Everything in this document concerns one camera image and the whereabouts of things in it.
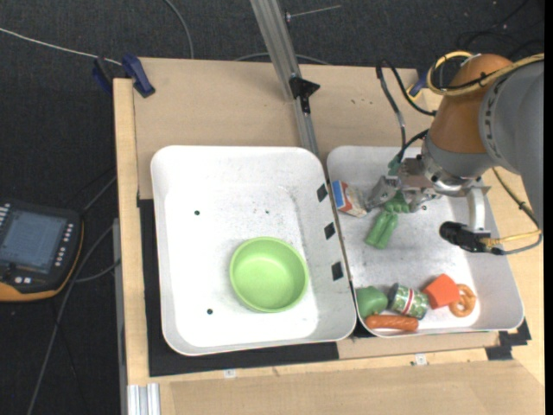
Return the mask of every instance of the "white cable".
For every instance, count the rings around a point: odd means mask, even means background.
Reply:
[[[5,34],[8,34],[8,35],[13,35],[14,37],[17,37],[21,40],[26,40],[27,42],[32,42],[32,43],[36,43],[37,45],[46,46],[47,48],[57,49],[58,51],[68,52],[70,54],[82,55],[84,57],[90,57],[93,59],[98,57],[97,55],[88,54],[87,52],[76,51],[74,49],[63,48],[62,46],[56,46],[51,43],[46,43],[45,41],[35,40],[34,38],[26,37],[25,35],[17,34],[17,32],[10,31],[4,28],[0,28],[0,32],[4,32]],[[122,66],[122,64],[119,61],[115,61],[113,59],[104,58],[104,60],[109,61],[114,65]]]

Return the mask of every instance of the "red block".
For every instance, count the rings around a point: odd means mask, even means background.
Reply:
[[[457,283],[445,273],[430,283],[423,293],[429,296],[432,309],[448,306],[461,299]]]

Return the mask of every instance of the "black bracket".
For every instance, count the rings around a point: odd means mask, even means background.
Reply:
[[[512,346],[526,346],[531,340],[530,331],[526,319],[522,321],[517,331],[509,333],[504,330],[499,332],[499,345],[493,348],[486,348],[488,360],[512,360]]]
[[[304,80],[297,76],[292,76],[289,80],[290,89],[295,99],[300,98],[302,104],[302,111],[304,114],[310,114],[311,108],[309,107],[309,97],[321,87],[311,81]]]

